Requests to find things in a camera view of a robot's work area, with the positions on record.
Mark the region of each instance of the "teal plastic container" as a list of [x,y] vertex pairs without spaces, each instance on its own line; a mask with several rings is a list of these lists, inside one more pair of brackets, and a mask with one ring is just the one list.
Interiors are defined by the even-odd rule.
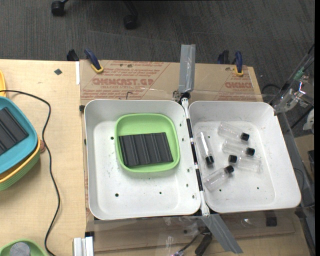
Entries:
[[10,99],[0,96],[0,110],[6,107],[28,133],[28,136],[0,155],[0,174],[30,155],[38,142],[36,130],[25,114]]

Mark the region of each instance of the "gray metal strip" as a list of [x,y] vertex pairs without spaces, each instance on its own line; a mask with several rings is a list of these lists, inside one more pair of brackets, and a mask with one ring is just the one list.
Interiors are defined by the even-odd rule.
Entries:
[[190,93],[195,87],[196,45],[182,44],[180,55],[179,93]]
[[211,214],[209,217],[202,217],[201,219],[226,252],[243,253],[219,214]]
[[94,238],[92,236],[88,236],[85,238],[85,256],[94,256]]
[[73,239],[73,256],[84,256],[82,250],[82,239],[81,237],[77,237]]

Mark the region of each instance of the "black cable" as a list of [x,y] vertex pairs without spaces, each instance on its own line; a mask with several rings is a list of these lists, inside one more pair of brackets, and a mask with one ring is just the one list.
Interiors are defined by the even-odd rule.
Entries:
[[290,129],[287,129],[287,130],[286,130],[286,133],[289,132],[290,130],[292,130],[293,128],[295,128],[296,125],[297,125],[302,119],[304,119],[305,116],[308,115],[313,108],[314,108],[313,106],[310,106],[310,107],[308,108],[308,110],[307,110],[297,121],[295,121],[293,125],[291,125]]
[[298,171],[300,173],[300,175],[302,176],[302,186],[299,186],[300,191],[302,192],[302,190],[304,190],[305,187],[305,175],[304,172],[298,168],[293,168],[295,171]]
[[263,94],[264,90],[268,87],[275,87],[275,88],[278,88],[279,90],[281,89],[278,85],[275,85],[273,83],[268,83],[261,89],[261,94]]
[[61,204],[61,199],[60,199],[60,194],[59,194],[59,190],[58,190],[58,186],[56,184],[56,181],[55,181],[55,178],[52,174],[52,156],[51,156],[51,152],[49,150],[49,147],[45,141],[45,131],[46,131],[46,128],[47,128],[47,125],[48,125],[48,122],[49,122],[49,119],[50,119],[50,115],[51,115],[51,105],[49,104],[49,102],[47,102],[46,100],[38,97],[38,96],[35,96],[33,94],[30,94],[30,93],[27,93],[27,92],[23,92],[23,91],[18,91],[18,90],[0,90],[0,93],[1,92],[11,92],[11,93],[17,93],[17,94],[22,94],[22,95],[27,95],[29,97],[32,97],[32,98],[35,98],[45,104],[47,104],[47,106],[49,107],[49,112],[48,112],[48,116],[46,118],[46,121],[45,121],[45,124],[43,126],[43,129],[42,129],[42,141],[44,143],[44,147],[46,148],[46,150],[48,151],[48,154],[49,154],[49,172],[50,172],[50,175],[51,175],[51,179],[53,181],[53,184],[54,184],[54,187],[55,187],[55,191],[56,191],[56,195],[57,195],[57,199],[58,199],[58,205],[57,205],[57,208],[56,208],[56,211],[55,211],[55,214],[53,216],[53,219],[51,221],[51,224],[46,232],[46,235],[45,235],[45,238],[44,238],[44,247],[45,249],[52,255],[52,256],[55,256],[55,254],[53,252],[51,252],[47,246],[47,239],[48,239],[48,236],[49,236],[49,233],[51,231],[51,228],[55,222],[55,219],[58,215],[58,212],[59,212],[59,209],[60,209],[60,204]]
[[183,253],[183,251],[185,249],[187,249],[190,245],[192,245],[192,243],[197,239],[197,237],[199,236],[200,234],[197,234],[185,247],[181,248],[180,250],[178,250],[177,252],[175,252],[172,256],[180,256],[181,253]]
[[199,234],[197,234],[185,247],[179,250],[179,253],[183,252],[185,249],[187,249],[197,238]]
[[309,61],[309,63],[307,63],[307,64],[305,65],[305,67],[303,68],[302,72],[305,72],[305,71],[312,65],[312,63],[314,63],[314,62],[315,62],[315,57],[313,57],[313,58]]

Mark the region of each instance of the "vial with black cap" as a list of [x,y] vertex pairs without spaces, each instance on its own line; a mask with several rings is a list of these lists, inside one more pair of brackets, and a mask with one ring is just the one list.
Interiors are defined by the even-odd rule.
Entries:
[[206,165],[213,167],[215,160],[208,138],[208,134],[205,131],[201,131],[196,135],[196,144],[198,145],[201,156],[205,159]]
[[252,147],[248,147],[240,142],[226,139],[222,144],[222,151],[236,156],[248,156],[252,157],[256,150]]
[[226,182],[227,179],[230,178],[234,170],[235,169],[232,165],[220,168],[208,175],[207,177],[205,177],[203,184],[209,191],[213,191],[217,188],[218,185]]
[[218,134],[222,137],[231,138],[237,141],[247,142],[250,135],[243,132],[240,128],[235,127],[227,122],[221,122],[218,127]]
[[247,157],[245,155],[236,156],[229,155],[229,163],[242,170],[260,172],[261,171],[261,160],[259,158]]

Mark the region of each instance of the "clear plastic part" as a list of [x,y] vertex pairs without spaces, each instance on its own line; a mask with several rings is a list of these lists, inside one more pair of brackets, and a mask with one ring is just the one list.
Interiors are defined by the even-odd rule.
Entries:
[[222,151],[237,156],[253,156],[256,150],[247,145],[226,139],[222,144]]
[[248,141],[250,135],[243,132],[240,128],[235,127],[227,122],[221,122],[218,127],[218,134],[222,137],[235,139],[237,141]]
[[209,176],[204,178],[204,186],[209,191],[213,191],[218,185],[226,182],[234,170],[235,169],[229,165],[214,171]]
[[30,256],[30,247],[25,242],[17,242],[10,249],[10,256]]
[[229,163],[241,170],[248,170],[254,172],[260,172],[261,168],[261,160],[259,158],[248,157],[248,156],[236,156],[229,155]]
[[205,131],[201,131],[196,135],[196,143],[201,156],[205,159],[206,165],[212,167],[215,161],[208,138],[208,134]]

